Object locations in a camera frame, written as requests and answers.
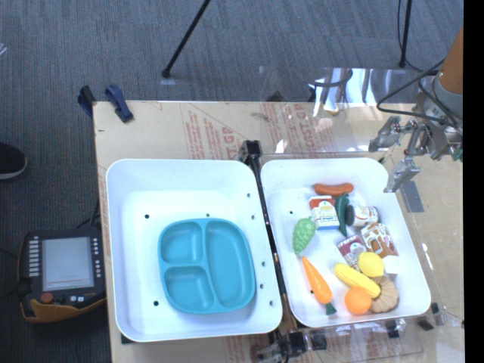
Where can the person's foot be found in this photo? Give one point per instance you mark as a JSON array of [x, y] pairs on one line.
[[11, 161]]

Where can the blue and white carton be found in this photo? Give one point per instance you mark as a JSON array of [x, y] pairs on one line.
[[325, 218]]

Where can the small can with black lid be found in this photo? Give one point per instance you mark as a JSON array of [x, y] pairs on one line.
[[365, 216]]

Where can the yellow lemon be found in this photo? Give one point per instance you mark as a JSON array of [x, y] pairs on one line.
[[370, 264]]

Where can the tan bread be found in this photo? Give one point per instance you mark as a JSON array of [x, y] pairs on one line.
[[387, 297]]

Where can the brown and white carton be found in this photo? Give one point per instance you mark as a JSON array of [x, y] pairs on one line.
[[378, 240]]

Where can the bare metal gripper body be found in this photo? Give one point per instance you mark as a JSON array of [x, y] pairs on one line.
[[444, 138]]

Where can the yellow corn cob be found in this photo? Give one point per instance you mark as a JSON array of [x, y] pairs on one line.
[[355, 278]]

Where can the dark red and white carton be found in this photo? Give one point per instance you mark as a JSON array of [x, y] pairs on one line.
[[349, 250]]

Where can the orange carrot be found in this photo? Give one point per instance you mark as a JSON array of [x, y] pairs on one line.
[[317, 284]]

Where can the red-brown sausage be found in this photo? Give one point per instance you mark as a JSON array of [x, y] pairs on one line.
[[332, 189]]

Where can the green grapes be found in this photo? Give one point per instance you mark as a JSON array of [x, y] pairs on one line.
[[302, 234]]

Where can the black tripod leg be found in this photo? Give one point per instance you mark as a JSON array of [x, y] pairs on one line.
[[406, 32], [189, 28]]

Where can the blue divided plate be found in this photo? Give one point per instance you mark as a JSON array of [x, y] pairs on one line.
[[227, 259]]

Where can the small red and white carton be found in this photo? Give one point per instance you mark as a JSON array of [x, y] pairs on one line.
[[321, 202]]

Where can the white plastic tray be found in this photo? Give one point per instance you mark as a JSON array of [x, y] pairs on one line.
[[132, 187], [287, 180]]

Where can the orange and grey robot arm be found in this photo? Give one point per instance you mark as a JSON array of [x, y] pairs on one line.
[[453, 62]]

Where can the orange fruit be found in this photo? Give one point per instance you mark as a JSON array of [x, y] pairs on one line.
[[357, 301]]

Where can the white cube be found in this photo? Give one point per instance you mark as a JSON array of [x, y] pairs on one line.
[[392, 266]]

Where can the brown cardboard board, red print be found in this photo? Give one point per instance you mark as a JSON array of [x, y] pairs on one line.
[[151, 134]]

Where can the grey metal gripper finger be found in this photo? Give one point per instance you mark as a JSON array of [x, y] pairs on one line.
[[389, 132], [402, 172]]

